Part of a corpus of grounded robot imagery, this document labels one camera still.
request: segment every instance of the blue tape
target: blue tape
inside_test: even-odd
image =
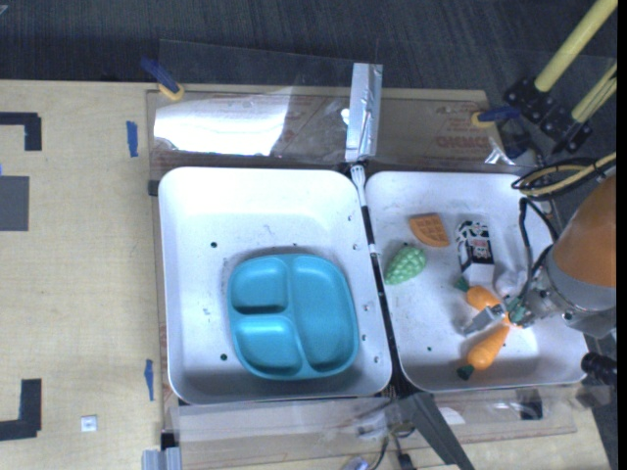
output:
[[[137,124],[134,121],[126,121],[126,142],[131,157],[139,157],[137,153]]]
[[[155,399],[155,391],[153,390],[153,361],[150,358],[146,358],[144,378],[146,378],[146,385],[148,386],[148,397],[150,398],[150,402],[152,402]]]

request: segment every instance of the wooden table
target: wooden table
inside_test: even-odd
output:
[[[42,380],[36,438],[0,442],[0,468],[140,468],[163,426],[146,93],[154,84],[0,81],[0,112],[42,117],[43,148],[0,126],[3,175],[29,176],[27,232],[0,231],[0,420]],[[138,127],[132,158],[126,123]],[[155,396],[144,377],[154,365]],[[97,431],[81,431],[96,415]],[[465,445],[477,468],[608,468],[592,412],[578,431]],[[439,466],[431,449],[412,452]],[[347,458],[260,465],[341,468]],[[396,468],[384,459],[381,469]]]

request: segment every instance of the blue divided plate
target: blue divided plate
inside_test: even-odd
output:
[[[271,380],[338,374],[357,355],[351,291],[332,262],[276,255],[239,264],[228,281],[228,316],[240,362]]]

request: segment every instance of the small white sticker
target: small white sticker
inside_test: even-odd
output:
[[[95,432],[96,430],[98,430],[98,416],[92,414],[91,416],[82,416],[80,418],[81,432]]]
[[[449,425],[465,425],[466,423],[461,414],[450,407],[440,407],[440,412]]]

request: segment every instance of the gray floor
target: gray floor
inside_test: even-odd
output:
[[[384,65],[384,86],[482,89],[499,106],[508,87],[542,69],[594,2],[0,0],[0,12],[8,6],[0,14],[0,78],[149,80],[140,58],[158,58],[164,50],[171,57],[172,41],[182,41],[377,62]],[[616,57],[614,13],[553,93],[574,106]],[[187,75],[181,80],[198,80],[202,73],[180,69],[184,60],[172,60]],[[209,72],[220,68],[207,65]],[[575,157],[615,150],[615,99],[593,116],[594,134]],[[564,218],[589,191],[583,187],[560,199]],[[611,339],[592,346],[615,353]],[[615,396],[595,413],[617,468]]]

